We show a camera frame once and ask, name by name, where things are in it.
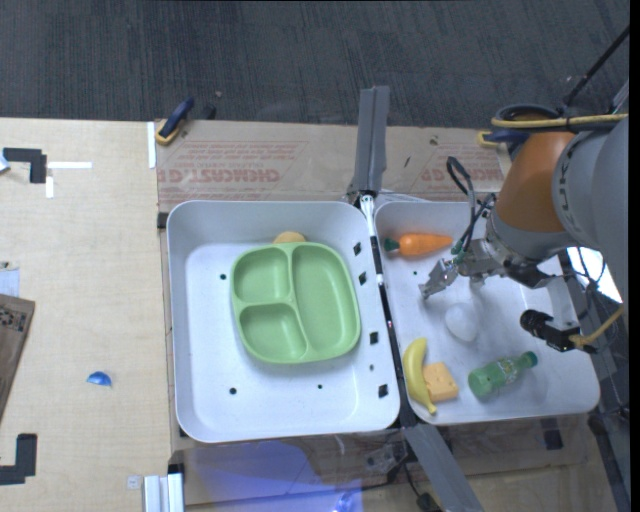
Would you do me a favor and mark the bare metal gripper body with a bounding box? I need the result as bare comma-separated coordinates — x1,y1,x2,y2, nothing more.
456,238,509,280

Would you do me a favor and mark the orange carrot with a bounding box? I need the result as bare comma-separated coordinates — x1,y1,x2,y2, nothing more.
383,232,455,259

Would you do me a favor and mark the yellow banana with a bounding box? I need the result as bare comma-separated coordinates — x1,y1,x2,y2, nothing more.
401,336,438,417

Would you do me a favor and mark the green bottle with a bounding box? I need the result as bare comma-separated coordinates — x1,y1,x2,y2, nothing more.
466,350,540,401

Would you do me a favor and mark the yellow cheese wedge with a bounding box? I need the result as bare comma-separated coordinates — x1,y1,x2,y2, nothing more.
422,361,461,404

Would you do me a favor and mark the green divided plate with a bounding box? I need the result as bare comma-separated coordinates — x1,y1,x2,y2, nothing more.
229,241,363,366

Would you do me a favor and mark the white plastic tray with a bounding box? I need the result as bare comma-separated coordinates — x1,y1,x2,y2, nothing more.
373,200,602,427
165,199,402,445

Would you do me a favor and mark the brown cardboard board, red print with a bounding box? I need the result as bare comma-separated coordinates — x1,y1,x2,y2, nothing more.
154,118,604,507

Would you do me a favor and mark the brown paper packet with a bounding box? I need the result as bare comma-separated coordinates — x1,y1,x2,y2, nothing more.
0,293,37,422

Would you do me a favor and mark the black cylinder on white bracket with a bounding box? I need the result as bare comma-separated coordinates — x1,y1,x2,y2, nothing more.
519,271,584,354

